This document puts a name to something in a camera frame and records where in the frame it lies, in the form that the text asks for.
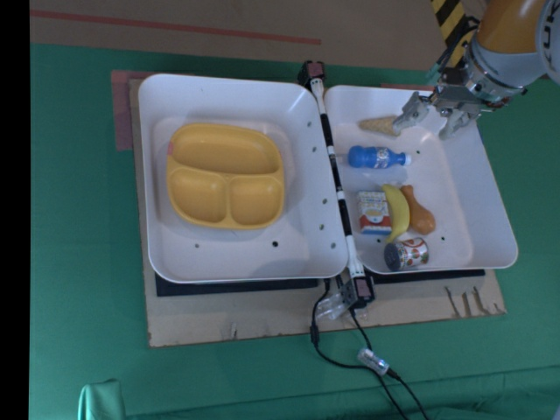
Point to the small printed can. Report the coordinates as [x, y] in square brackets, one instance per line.
[407, 254]

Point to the white plastic tray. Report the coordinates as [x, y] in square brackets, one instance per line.
[227, 252]
[464, 199]

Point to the yellow divided plate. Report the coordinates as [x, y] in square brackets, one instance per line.
[225, 175]

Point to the beige ice cream cone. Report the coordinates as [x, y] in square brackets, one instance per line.
[376, 125]

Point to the black and white thin rod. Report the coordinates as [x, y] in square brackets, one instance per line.
[337, 177]

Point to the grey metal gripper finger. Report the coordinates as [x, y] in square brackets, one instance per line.
[409, 115]
[452, 126]

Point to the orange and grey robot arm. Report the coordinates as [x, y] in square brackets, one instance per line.
[512, 20]

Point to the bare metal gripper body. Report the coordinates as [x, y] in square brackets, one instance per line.
[464, 95]

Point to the blue plastic bottle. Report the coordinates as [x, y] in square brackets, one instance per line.
[372, 156]

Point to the brown cardboard board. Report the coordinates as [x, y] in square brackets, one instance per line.
[271, 313]

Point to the yellow banana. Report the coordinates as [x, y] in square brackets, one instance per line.
[400, 210]

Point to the red and white carton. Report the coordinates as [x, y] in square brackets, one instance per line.
[373, 214]

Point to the orange chicken drumstick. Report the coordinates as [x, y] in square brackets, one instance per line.
[420, 214]

